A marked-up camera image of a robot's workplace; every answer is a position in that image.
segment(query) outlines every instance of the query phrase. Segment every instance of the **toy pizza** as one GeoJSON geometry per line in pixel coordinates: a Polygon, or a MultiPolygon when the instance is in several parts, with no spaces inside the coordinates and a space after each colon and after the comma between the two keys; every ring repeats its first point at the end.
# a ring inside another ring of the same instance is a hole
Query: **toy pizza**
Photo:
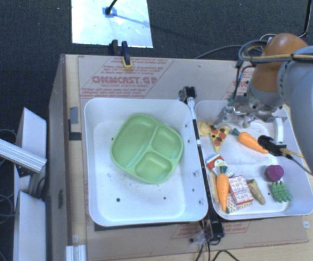
{"type": "Polygon", "coordinates": [[[215,152],[218,152],[225,138],[228,136],[231,127],[229,125],[222,125],[216,128],[211,126],[210,137],[214,146],[215,152]]]}

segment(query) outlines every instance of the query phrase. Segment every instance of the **purple vegetable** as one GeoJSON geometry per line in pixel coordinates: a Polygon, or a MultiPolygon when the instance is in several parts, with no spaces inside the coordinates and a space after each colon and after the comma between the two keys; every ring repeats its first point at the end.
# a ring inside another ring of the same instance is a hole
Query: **purple vegetable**
{"type": "Polygon", "coordinates": [[[283,168],[278,164],[269,165],[265,170],[265,176],[272,182],[279,181],[283,174],[283,168]]]}

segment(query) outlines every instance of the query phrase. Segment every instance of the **green divided tray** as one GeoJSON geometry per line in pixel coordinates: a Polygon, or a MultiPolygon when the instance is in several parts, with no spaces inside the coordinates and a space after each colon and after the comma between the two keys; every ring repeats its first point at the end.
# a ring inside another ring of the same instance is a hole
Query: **green divided tray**
{"type": "Polygon", "coordinates": [[[133,114],[110,146],[114,164],[141,181],[159,184],[175,169],[183,152],[179,133],[147,114],[133,114]]]}

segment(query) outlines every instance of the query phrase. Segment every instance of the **dark floor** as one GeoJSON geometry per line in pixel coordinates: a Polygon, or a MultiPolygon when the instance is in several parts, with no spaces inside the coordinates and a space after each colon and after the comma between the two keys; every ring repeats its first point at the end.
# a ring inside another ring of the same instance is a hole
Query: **dark floor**
{"type": "MultiPolygon", "coordinates": [[[[132,48],[131,54],[195,58],[266,33],[300,35],[308,0],[147,2],[154,48],[132,48]]],[[[306,41],[313,45],[313,3],[306,41]]],[[[23,107],[47,118],[61,53],[107,55],[105,46],[71,43],[71,0],[0,0],[0,129],[17,130],[23,107]]],[[[237,59],[236,54],[236,49],[227,49],[209,58],[237,59]]],[[[12,192],[13,172],[4,167],[0,169],[0,193],[12,192]]],[[[12,260],[12,218],[0,225],[0,250],[12,260]]]]}

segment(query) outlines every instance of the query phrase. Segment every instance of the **orange carrot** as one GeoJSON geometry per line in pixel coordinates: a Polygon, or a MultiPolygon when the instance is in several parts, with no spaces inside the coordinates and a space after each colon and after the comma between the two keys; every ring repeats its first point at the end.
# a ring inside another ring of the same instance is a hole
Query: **orange carrot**
{"type": "Polygon", "coordinates": [[[226,166],[221,166],[221,173],[217,177],[217,193],[222,210],[226,211],[226,202],[229,194],[229,178],[225,174],[226,166]]]}
{"type": "Polygon", "coordinates": [[[249,133],[247,132],[240,133],[236,128],[234,128],[231,133],[233,135],[237,135],[239,142],[242,143],[244,146],[247,146],[263,154],[267,154],[269,152],[268,150],[261,147],[258,141],[249,133]]]}

